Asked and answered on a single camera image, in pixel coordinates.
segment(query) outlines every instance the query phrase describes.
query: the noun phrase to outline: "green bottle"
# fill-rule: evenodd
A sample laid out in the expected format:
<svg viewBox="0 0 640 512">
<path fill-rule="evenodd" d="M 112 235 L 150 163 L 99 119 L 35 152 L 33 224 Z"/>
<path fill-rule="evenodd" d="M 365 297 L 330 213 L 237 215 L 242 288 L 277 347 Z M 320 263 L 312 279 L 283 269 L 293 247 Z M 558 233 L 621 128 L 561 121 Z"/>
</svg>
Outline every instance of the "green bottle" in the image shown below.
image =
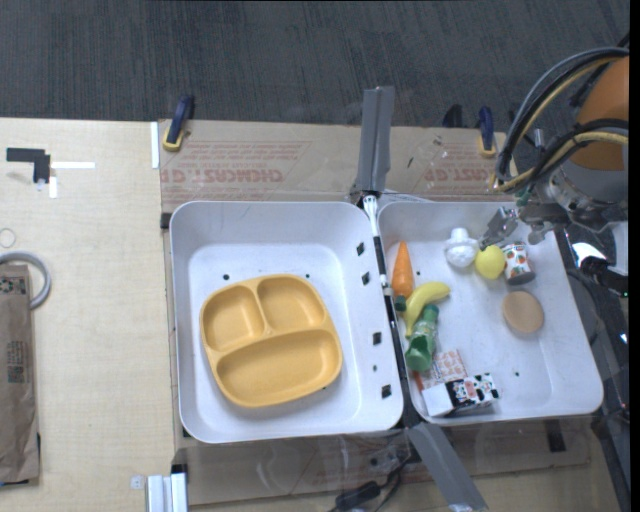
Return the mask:
<svg viewBox="0 0 640 512">
<path fill-rule="evenodd" d="M 413 326 L 409 348 L 404 356 L 407 366 L 414 371 L 425 372 L 431 366 L 438 336 L 439 313 L 438 306 L 427 304 L 422 310 L 420 319 Z"/>
</svg>

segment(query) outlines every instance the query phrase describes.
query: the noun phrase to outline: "yellow divided plate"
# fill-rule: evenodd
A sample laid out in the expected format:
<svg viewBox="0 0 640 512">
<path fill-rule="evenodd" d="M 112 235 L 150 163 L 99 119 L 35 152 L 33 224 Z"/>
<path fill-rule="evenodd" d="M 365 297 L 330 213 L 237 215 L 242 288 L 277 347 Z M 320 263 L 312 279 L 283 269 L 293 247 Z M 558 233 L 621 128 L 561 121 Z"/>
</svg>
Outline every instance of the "yellow divided plate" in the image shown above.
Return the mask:
<svg viewBox="0 0 640 512">
<path fill-rule="evenodd" d="M 212 293 L 200 310 L 200 332 L 221 391 L 243 407 L 309 395 L 342 367 L 340 340 L 320 295 L 291 274 Z"/>
</svg>

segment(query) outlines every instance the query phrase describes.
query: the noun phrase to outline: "gray carpet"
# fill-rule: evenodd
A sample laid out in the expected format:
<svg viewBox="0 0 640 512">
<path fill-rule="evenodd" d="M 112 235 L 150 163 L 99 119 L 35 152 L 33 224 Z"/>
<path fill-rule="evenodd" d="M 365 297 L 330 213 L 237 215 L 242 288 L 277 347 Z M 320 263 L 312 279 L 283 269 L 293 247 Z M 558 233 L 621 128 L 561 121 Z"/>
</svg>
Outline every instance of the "gray carpet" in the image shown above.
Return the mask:
<svg viewBox="0 0 640 512">
<path fill-rule="evenodd" d="M 396 87 L 394 125 L 454 103 L 496 128 L 553 64 L 615 45 L 629 0 L 153 2 L 2 0 L 0 116 L 359 124 L 362 92 Z"/>
</svg>

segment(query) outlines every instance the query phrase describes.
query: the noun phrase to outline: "metal ring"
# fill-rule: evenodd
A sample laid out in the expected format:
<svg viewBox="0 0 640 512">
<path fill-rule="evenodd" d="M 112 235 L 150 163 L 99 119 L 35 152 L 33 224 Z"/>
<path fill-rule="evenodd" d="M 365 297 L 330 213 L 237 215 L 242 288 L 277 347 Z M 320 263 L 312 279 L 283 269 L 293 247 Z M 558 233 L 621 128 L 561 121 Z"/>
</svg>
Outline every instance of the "metal ring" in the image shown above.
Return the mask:
<svg viewBox="0 0 640 512">
<path fill-rule="evenodd" d="M 49 292 L 51 291 L 51 274 L 49 273 L 49 270 L 47 270 L 47 267 L 43 263 L 43 261 L 32 252 L 11 251 L 0 254 L 0 265 L 2 263 L 8 263 L 10 261 L 24 261 L 27 263 L 31 263 L 38 270 L 40 270 L 40 272 L 42 272 L 42 275 L 44 277 L 42 290 L 40 290 L 40 292 L 31 299 L 31 302 L 29 302 L 29 307 L 31 309 L 36 309 L 45 301 L 45 299 L 49 295 Z"/>
<path fill-rule="evenodd" d="M 5 244 L 5 243 L 2 242 L 2 238 L 0 238 L 0 247 L 2 247 L 4 249 L 9 249 L 9 248 L 13 247 L 13 244 L 16 243 L 17 237 L 16 237 L 15 232 L 11 228 L 0 228 L 0 237 L 1 237 L 2 233 L 4 233 L 5 231 L 7 233 L 10 233 L 11 236 L 13 237 L 13 239 L 11 240 L 11 243 Z"/>
</svg>

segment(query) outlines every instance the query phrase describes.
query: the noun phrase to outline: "white plastic tray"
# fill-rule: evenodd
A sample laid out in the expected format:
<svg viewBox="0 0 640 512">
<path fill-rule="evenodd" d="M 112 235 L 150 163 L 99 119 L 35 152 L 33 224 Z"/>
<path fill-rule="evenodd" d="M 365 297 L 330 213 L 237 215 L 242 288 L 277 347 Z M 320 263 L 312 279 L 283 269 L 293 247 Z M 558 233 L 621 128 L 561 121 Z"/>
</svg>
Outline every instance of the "white plastic tray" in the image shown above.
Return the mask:
<svg viewBox="0 0 640 512">
<path fill-rule="evenodd" d="M 477 274 L 473 266 L 457 269 L 444 257 L 445 241 L 455 227 L 465 227 L 474 238 L 500 203 L 398 202 L 384 206 L 378 220 L 391 274 L 398 242 L 406 240 L 416 286 L 443 281 L 450 297 L 439 303 L 440 350 L 458 349 L 469 375 L 491 372 L 502 397 L 492 407 L 448 418 L 430 417 L 415 381 L 409 379 L 416 410 L 428 421 L 445 425 L 589 414 L 603 398 L 593 354 L 553 233 L 529 245 L 536 278 L 509 286 Z M 502 206 L 513 207 L 513 204 Z M 526 241 L 529 229 L 514 233 Z M 502 299 L 513 290 L 531 292 L 545 313 L 543 327 L 531 335 L 514 333 L 502 316 Z M 404 324 L 399 320 L 404 341 Z"/>
<path fill-rule="evenodd" d="M 194 438 L 227 443 L 380 432 L 398 422 L 400 381 L 361 210 L 339 202 L 191 202 L 174 212 L 170 234 L 179 410 Z M 342 370 L 309 396 L 247 409 L 216 384 L 200 340 L 200 307 L 217 289 L 278 273 L 308 279 L 322 297 L 340 338 Z"/>
</svg>

